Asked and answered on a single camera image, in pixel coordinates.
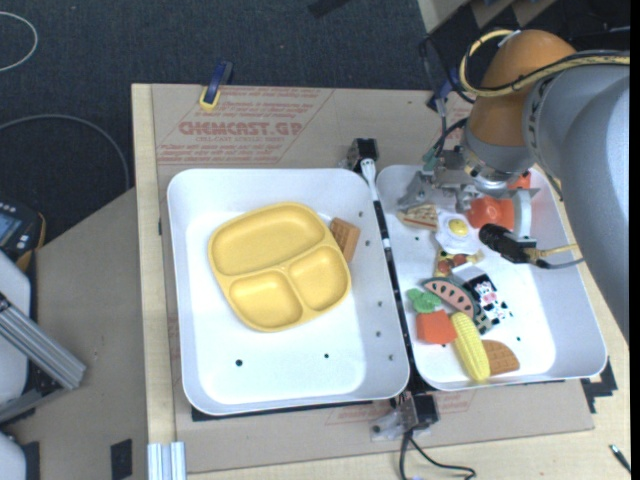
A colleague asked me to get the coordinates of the cow print milk carton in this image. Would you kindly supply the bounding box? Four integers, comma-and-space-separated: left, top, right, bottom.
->
451, 264, 516, 337

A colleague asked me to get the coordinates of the yellow toy corn cob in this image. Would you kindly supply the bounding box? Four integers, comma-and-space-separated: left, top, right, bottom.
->
449, 310, 492, 383

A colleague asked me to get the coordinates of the black pen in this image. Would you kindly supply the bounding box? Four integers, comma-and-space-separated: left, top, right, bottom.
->
608, 443, 631, 474

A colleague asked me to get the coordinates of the brown square toy waffle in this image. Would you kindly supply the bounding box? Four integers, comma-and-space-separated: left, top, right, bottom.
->
328, 216, 363, 264

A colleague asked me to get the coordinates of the black block with thin wires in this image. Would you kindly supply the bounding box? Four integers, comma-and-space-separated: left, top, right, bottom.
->
343, 137, 380, 170
370, 391, 441, 443

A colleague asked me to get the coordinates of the yellow divided plate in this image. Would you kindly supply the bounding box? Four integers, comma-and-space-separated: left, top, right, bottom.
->
206, 201, 353, 334

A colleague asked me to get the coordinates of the toy watermelon slice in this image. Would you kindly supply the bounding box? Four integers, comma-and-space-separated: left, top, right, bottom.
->
421, 276, 477, 322

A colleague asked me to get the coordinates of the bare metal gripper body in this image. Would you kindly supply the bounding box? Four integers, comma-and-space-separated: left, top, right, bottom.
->
424, 148, 519, 197

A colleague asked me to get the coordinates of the brown round toy waffle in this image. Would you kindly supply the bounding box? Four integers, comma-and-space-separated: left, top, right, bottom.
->
479, 338, 522, 376

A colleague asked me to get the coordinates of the toy sandwich triangle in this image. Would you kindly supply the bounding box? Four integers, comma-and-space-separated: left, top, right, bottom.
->
396, 203, 441, 231

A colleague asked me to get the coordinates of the brown cardboard board, red print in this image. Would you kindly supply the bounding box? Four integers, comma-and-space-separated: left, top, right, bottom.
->
149, 83, 597, 475

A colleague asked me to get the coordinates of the toy fried egg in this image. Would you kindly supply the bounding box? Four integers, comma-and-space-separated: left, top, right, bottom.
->
433, 211, 484, 255

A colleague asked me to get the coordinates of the white plastic tray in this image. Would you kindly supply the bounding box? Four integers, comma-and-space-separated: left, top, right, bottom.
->
374, 163, 609, 393
165, 167, 412, 416

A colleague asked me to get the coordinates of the thin black and white rod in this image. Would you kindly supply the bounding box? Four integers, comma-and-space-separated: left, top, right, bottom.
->
359, 159, 417, 395

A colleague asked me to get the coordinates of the orange carrot with green top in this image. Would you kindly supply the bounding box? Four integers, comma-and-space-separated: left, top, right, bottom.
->
405, 287, 459, 346

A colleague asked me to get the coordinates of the black cylinder on white bracket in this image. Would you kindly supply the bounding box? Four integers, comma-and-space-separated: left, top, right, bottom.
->
477, 187, 542, 265

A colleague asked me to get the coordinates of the toy pizza slice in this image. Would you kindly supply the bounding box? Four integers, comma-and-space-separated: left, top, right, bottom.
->
433, 247, 486, 279

